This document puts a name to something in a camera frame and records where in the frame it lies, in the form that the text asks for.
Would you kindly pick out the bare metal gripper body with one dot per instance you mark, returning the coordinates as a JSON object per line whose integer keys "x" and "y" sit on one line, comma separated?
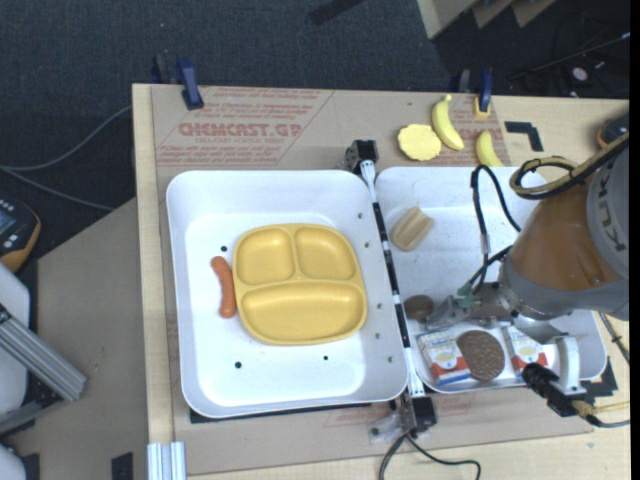
{"x": 487, "y": 309}

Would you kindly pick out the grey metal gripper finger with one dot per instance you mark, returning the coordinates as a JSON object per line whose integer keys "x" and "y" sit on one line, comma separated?
{"x": 445, "y": 305}
{"x": 439, "y": 321}

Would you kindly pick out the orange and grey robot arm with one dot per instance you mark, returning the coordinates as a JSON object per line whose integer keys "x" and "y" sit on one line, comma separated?
{"x": 565, "y": 248}

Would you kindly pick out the brown round doughnut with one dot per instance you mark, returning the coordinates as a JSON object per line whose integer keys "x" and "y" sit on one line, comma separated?
{"x": 417, "y": 307}

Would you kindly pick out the white red blue carton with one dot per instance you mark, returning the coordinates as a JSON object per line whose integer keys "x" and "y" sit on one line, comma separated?
{"x": 444, "y": 360}
{"x": 524, "y": 353}

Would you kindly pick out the brown round biscuit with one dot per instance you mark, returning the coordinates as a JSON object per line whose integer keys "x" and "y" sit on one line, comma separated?
{"x": 481, "y": 355}

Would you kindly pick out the beige bread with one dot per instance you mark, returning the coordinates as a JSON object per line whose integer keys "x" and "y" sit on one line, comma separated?
{"x": 411, "y": 229}

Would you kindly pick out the thin black and white rod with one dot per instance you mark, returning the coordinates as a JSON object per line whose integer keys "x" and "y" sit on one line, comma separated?
{"x": 385, "y": 238}

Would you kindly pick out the white plastic tray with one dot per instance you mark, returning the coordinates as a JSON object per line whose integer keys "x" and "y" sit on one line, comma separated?
{"x": 450, "y": 193}
{"x": 280, "y": 383}

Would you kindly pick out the yellow divided plate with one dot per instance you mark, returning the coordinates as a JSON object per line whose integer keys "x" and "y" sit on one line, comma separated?
{"x": 300, "y": 288}

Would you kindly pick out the yellow banana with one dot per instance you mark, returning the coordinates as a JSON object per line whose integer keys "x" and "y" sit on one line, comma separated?
{"x": 486, "y": 150}
{"x": 446, "y": 125}

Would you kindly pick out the yellow round biscuit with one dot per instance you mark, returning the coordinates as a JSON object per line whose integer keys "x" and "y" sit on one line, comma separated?
{"x": 419, "y": 142}

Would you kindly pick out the orange sausage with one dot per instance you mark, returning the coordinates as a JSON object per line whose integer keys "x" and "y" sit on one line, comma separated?
{"x": 224, "y": 288}

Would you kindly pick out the brown cardboard board, red print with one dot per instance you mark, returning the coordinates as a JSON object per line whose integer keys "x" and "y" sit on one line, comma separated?
{"x": 260, "y": 128}

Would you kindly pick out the black cylinder on white bracket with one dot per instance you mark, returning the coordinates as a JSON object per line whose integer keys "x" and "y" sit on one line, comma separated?
{"x": 565, "y": 363}

